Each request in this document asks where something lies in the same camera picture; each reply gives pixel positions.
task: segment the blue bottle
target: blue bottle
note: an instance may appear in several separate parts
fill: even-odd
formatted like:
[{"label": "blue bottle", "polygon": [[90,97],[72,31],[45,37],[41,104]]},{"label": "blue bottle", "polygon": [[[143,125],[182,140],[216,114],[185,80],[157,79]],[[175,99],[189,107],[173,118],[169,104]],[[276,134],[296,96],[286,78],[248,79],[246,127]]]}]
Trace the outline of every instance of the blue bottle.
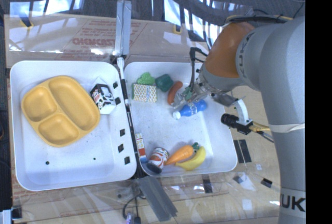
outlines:
[{"label": "blue bottle", "polygon": [[173,113],[173,118],[180,119],[181,116],[189,117],[205,109],[206,109],[206,102],[204,100],[200,100],[198,102],[190,102],[187,105],[183,106],[183,108],[180,111],[175,111]]}]

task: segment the white tray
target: white tray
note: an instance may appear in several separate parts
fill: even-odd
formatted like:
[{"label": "white tray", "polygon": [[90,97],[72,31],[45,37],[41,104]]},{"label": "white tray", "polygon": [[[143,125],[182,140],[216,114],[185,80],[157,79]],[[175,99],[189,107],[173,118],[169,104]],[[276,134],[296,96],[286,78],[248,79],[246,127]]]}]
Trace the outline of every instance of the white tray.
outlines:
[{"label": "white tray", "polygon": [[[48,78],[67,75],[90,92],[101,78],[121,103],[98,126],[66,147],[46,144],[21,110],[26,92]],[[13,144],[17,180],[31,191],[59,189],[129,179],[137,163],[118,71],[105,62],[22,61],[10,71]],[[123,144],[123,151],[118,146]]]},{"label": "white tray", "polygon": [[155,147],[163,147],[172,154],[186,144],[198,142],[206,148],[204,163],[193,171],[174,166],[164,166],[162,173],[154,174],[142,167],[149,175],[180,176],[227,172],[234,169],[238,158],[229,128],[220,119],[225,113],[221,104],[206,98],[207,109],[191,117],[172,117],[173,107],[167,103],[168,92],[157,89],[157,102],[146,103],[134,101],[132,98],[132,84],[145,72],[157,78],[169,74],[172,80],[182,81],[182,90],[189,85],[191,78],[190,63],[170,62],[132,62],[124,70],[127,80],[127,91],[130,98],[131,113],[135,133],[142,133],[147,157],[149,158]]}]

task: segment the orange carrot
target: orange carrot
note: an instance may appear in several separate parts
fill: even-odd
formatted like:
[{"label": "orange carrot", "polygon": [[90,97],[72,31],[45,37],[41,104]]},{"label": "orange carrot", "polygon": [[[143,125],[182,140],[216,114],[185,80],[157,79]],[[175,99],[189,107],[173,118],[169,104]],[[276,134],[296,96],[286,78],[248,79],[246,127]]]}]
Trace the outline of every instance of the orange carrot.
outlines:
[{"label": "orange carrot", "polygon": [[167,96],[167,103],[171,105],[174,102],[175,95],[177,91],[182,88],[183,83],[181,81],[175,82],[175,84],[171,87],[171,89],[168,92]]},{"label": "orange carrot", "polygon": [[190,158],[195,149],[199,149],[198,143],[194,143],[192,146],[185,145],[179,148],[174,154],[172,154],[164,163],[164,165],[173,164],[178,161]]}]

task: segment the tape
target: tape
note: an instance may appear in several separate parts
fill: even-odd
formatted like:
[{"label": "tape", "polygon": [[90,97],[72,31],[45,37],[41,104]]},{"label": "tape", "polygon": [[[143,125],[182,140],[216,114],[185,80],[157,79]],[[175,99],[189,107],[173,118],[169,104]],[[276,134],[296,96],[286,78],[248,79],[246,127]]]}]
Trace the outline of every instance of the tape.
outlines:
[{"label": "tape", "polygon": [[289,133],[294,130],[305,129],[306,123],[280,124],[280,125],[269,124],[269,127],[270,130],[275,133]]}]

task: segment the yellow banana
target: yellow banana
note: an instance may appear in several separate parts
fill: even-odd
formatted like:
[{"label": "yellow banana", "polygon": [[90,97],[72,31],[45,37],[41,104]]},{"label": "yellow banana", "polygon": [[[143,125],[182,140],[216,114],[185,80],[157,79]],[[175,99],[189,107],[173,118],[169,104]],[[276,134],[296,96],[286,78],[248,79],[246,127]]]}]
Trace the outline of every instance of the yellow banana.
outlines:
[{"label": "yellow banana", "polygon": [[186,171],[191,171],[196,169],[199,165],[203,163],[206,157],[206,150],[204,147],[199,147],[196,154],[190,160],[184,162],[176,162],[175,166],[180,166],[181,168],[185,169]]}]

